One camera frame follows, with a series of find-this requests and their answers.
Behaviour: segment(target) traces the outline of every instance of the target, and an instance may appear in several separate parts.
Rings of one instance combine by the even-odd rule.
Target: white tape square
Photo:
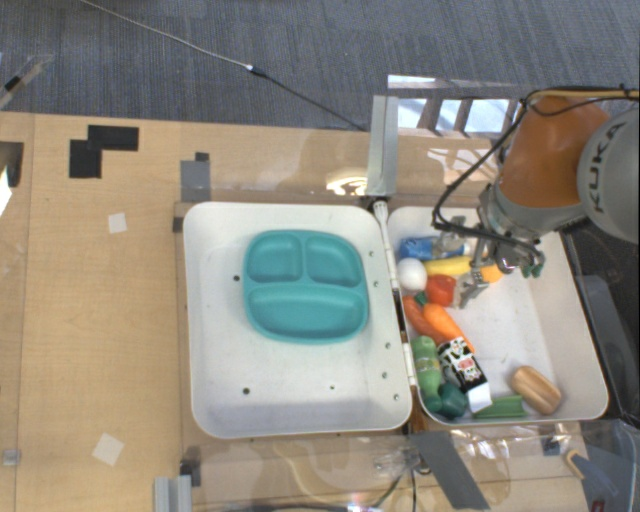
[[[127,230],[127,219],[124,213],[109,215],[109,233],[123,233]]]
[[[123,448],[124,443],[122,441],[118,441],[115,437],[104,433],[93,449],[92,455],[105,464],[109,464],[109,466],[115,466]]]

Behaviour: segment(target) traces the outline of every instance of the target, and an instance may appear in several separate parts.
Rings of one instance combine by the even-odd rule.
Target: white egg
[[[409,292],[423,291],[427,286],[427,271],[416,258],[404,258],[398,262],[398,281]]]

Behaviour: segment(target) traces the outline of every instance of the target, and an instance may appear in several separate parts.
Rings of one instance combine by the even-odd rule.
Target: orange carrot
[[[407,316],[407,320],[411,326],[423,336],[429,336],[436,342],[437,345],[451,341],[445,339],[445,337],[438,332],[433,326],[427,322],[423,316],[422,307],[416,302],[411,295],[405,295],[402,297],[402,307],[404,314]]]
[[[467,343],[469,350],[475,353],[476,349],[464,335],[460,327],[458,327],[458,324],[456,324],[454,319],[449,316],[449,313],[447,313],[440,304],[435,304],[433,302],[426,303],[422,308],[422,317],[431,326],[431,330],[439,333],[440,336],[438,336],[438,339],[431,336],[433,341],[436,342],[436,345],[462,337]],[[443,338],[446,341],[440,342],[439,339]]]

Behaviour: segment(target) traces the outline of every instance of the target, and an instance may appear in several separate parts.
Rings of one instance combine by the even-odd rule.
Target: blue object
[[[430,261],[441,258],[451,258],[464,254],[464,245],[455,251],[448,251],[433,255],[433,244],[438,240],[437,236],[427,236],[423,238],[403,238],[400,241],[400,258],[416,258],[420,261]]]
[[[245,254],[243,283],[247,318],[268,338],[346,341],[362,330],[369,315],[360,256],[335,235],[261,233]]]

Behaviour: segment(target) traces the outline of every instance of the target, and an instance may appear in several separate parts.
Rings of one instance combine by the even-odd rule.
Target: gray carpet
[[[265,69],[368,125],[389,73],[467,80],[638,83],[640,3],[628,0],[95,0]],[[53,54],[12,110],[346,127],[241,68],[77,0],[3,0],[0,80]]]

